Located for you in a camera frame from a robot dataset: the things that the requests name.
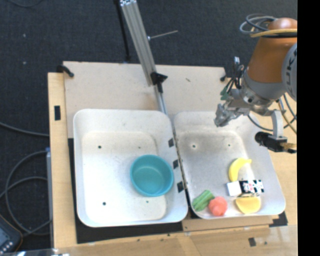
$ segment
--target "orange ball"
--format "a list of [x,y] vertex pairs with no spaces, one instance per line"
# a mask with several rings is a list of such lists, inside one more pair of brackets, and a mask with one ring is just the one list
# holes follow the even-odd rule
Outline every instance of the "orange ball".
[[228,209],[228,203],[222,196],[217,196],[210,200],[208,208],[214,216],[223,216]]

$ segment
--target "toy banana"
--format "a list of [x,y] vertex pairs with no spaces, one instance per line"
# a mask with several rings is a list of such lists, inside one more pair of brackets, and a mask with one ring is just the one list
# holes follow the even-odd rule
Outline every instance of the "toy banana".
[[210,200],[214,198],[214,195],[209,190],[203,191],[201,195],[199,195],[192,201],[193,209],[196,212],[202,211],[208,206]]
[[250,164],[252,162],[251,159],[245,159],[243,157],[237,158],[232,162],[232,164],[229,167],[229,179],[231,182],[235,182],[238,180],[238,173],[242,166],[245,164]]

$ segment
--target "white sink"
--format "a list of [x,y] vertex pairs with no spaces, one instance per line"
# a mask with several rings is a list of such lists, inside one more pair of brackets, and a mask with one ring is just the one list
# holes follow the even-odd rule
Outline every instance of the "white sink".
[[261,180],[264,186],[264,193],[260,196],[261,208],[250,215],[281,214],[286,201],[269,151],[255,141],[260,129],[246,116],[218,128],[214,124],[215,116],[210,111],[186,111],[174,118],[177,146],[191,202],[204,190],[210,190],[214,196],[223,196],[228,202],[228,210],[222,217],[213,216],[208,208],[195,211],[195,214],[202,219],[244,216],[227,189],[229,166],[241,157],[252,159],[252,163],[240,169],[238,179]]
[[[77,214],[89,227],[179,222],[188,213],[172,124],[153,110],[83,109],[73,119]],[[153,154],[173,168],[174,183],[162,196],[134,189],[130,166]]]

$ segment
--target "aluminum rail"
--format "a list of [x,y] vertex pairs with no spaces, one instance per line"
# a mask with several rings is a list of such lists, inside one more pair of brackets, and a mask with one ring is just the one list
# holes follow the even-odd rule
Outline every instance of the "aluminum rail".
[[[142,65],[147,84],[152,86],[154,83],[151,78],[151,74],[156,73],[157,70],[154,57],[150,49],[148,36],[140,15],[138,3],[136,0],[120,0],[120,6],[128,25],[140,64]],[[159,92],[157,86],[154,86],[154,91],[160,111],[167,115],[163,94]]]

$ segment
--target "metal bracket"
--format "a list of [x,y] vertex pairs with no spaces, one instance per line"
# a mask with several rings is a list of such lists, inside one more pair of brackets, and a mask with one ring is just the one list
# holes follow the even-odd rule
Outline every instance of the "metal bracket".
[[284,137],[284,121],[280,110],[273,110],[271,114],[273,124],[273,137],[275,139]]
[[159,74],[157,72],[151,73],[151,80],[153,85],[157,85],[157,89],[159,93],[163,93],[164,90],[162,88],[162,83],[167,79],[168,77],[164,74]]

